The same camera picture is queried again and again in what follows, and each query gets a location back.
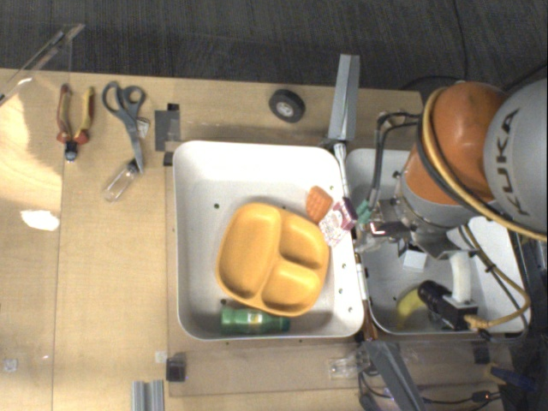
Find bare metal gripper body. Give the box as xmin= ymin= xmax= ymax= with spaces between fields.
xmin=368 ymin=197 xmax=425 ymax=252

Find pink and white carton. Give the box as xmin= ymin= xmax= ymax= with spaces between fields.
xmin=319 ymin=200 xmax=359 ymax=247

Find white plastic tray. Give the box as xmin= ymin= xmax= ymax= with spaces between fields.
xmin=171 ymin=140 xmax=366 ymax=341
xmin=344 ymin=147 xmax=532 ymax=337

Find yellow banana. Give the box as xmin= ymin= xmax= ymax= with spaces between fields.
xmin=394 ymin=288 xmax=429 ymax=330

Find orange waffle biscuit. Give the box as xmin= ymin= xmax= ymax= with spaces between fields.
xmin=305 ymin=185 xmax=334 ymax=224

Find orange divided plate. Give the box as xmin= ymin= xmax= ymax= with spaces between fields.
xmin=216 ymin=202 xmax=331 ymax=319

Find green plastic bottle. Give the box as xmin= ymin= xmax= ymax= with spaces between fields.
xmin=220 ymin=307 xmax=291 ymax=336

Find black tape roll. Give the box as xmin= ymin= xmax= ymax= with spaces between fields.
xmin=268 ymin=88 xmax=307 ymax=123

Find clear plastic bottle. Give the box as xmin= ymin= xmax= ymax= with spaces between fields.
xmin=102 ymin=160 xmax=140 ymax=203

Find grey scissors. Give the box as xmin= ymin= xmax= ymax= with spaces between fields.
xmin=101 ymin=80 xmax=147 ymax=174

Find red and yellow pliers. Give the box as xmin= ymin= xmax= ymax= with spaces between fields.
xmin=56 ymin=83 xmax=96 ymax=162

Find black cylinder on white bracket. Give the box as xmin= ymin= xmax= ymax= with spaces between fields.
xmin=417 ymin=250 xmax=480 ymax=331

